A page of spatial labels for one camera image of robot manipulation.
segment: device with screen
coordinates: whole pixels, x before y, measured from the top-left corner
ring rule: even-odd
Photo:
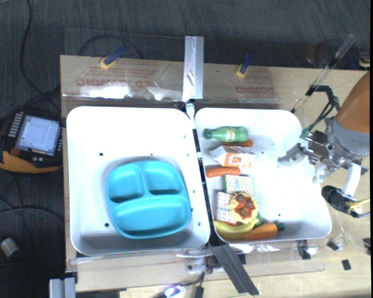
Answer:
[[[62,165],[60,119],[20,110],[8,117],[0,133],[0,168],[18,173],[46,173]]]

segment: table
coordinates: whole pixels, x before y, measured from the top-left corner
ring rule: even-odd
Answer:
[[[66,93],[68,86],[74,82],[86,66],[91,63],[87,56],[62,56],[62,93]],[[175,70],[182,63],[172,63]],[[205,64],[205,83],[210,84],[210,78],[219,78],[226,83],[233,83],[233,73],[237,67],[233,65]],[[282,93],[287,106],[300,98],[308,85],[319,75],[320,70],[304,68],[257,68],[270,83],[275,92]],[[363,76],[364,71],[333,70],[326,79],[326,84],[332,87],[340,103],[343,103],[352,87]],[[324,94],[315,94],[309,100],[310,105],[299,114],[302,124],[313,121],[326,103]],[[100,102],[95,99],[90,102],[85,97],[63,96],[63,119],[74,107],[92,105],[113,105],[116,101]],[[65,177],[65,240],[68,271],[77,270],[77,292],[117,290],[119,297],[156,297],[171,284],[193,281],[197,274],[189,273],[188,264],[194,259],[179,257],[171,251],[114,255],[96,259],[92,257],[76,258],[76,250],[70,240],[69,216],[69,186],[67,168],[66,128],[63,129],[63,171]],[[363,166],[369,167],[370,158],[366,158]],[[342,187],[345,171],[340,170],[326,179],[326,184]],[[363,199],[370,197],[370,173],[361,177],[356,197]],[[354,219],[336,212],[329,206],[332,217],[333,230],[329,236],[341,245],[340,250],[332,250],[321,244],[311,260],[303,260],[295,256],[295,251],[285,250],[280,253],[253,253],[246,255],[245,269],[263,297],[369,297],[371,296],[371,256],[367,254],[363,238],[370,238],[370,217]],[[348,261],[350,270],[345,270],[343,261]],[[202,286],[204,297],[235,297],[240,296],[235,290],[227,274],[221,270],[211,274],[206,273]],[[186,287],[181,297],[194,297],[195,286]]]

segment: banana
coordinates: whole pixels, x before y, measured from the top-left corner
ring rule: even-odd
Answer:
[[[230,240],[242,240],[243,236],[249,233],[258,221],[259,220],[255,218],[250,223],[232,226],[222,221],[214,220],[214,227],[223,238]]]

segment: green bottle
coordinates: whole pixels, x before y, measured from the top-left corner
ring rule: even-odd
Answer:
[[[220,142],[245,142],[249,139],[247,129],[244,127],[220,127],[215,130],[205,129],[205,139],[215,138]]]

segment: blue clip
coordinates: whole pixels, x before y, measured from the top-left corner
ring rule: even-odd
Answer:
[[[126,47],[119,47],[115,52],[108,55],[106,58],[101,60],[101,66],[107,70],[108,68],[112,67],[116,63],[116,59],[123,55],[126,51]]]
[[[247,69],[249,68],[249,65],[251,64],[251,62],[253,61],[253,57],[254,57],[254,54],[251,51],[249,52],[249,54],[246,55],[246,59],[244,60],[244,63],[239,66],[236,72],[236,74],[239,77],[246,76]]]

